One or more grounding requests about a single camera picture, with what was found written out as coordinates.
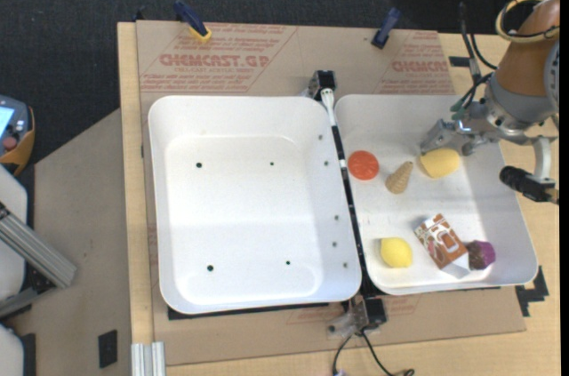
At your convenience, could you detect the beige toy ice cream cone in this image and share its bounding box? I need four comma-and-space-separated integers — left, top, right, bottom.
384, 161, 414, 195

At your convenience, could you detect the thin black and white rod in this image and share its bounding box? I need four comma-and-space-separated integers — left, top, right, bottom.
320, 87, 373, 296

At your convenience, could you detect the purple toy food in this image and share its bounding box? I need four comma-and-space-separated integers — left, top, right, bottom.
465, 239, 497, 271

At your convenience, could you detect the orange round toy fruit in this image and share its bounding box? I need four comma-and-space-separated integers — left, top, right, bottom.
347, 149, 381, 180

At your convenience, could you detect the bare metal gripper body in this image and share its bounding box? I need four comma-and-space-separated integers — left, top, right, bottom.
453, 97, 557, 147

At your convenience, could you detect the brown and white carton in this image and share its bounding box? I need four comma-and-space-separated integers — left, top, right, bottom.
413, 212, 471, 280

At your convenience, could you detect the black cylinder on white bracket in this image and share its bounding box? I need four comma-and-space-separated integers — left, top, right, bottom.
499, 135, 559, 205

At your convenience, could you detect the black block with thin wires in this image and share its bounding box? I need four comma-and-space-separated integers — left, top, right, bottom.
363, 298, 389, 327
313, 70, 338, 92

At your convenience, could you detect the yellow rounded toy food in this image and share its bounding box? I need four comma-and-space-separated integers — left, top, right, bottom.
419, 148, 461, 180

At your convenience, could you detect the brown cardboard board, red print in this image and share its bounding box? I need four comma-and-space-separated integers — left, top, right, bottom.
134, 19, 528, 367

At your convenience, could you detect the yellow lemon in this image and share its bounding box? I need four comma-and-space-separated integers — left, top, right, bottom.
380, 236, 414, 269

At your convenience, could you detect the white plastic tray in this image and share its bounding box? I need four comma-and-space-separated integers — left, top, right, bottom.
147, 94, 363, 316
333, 93, 540, 297

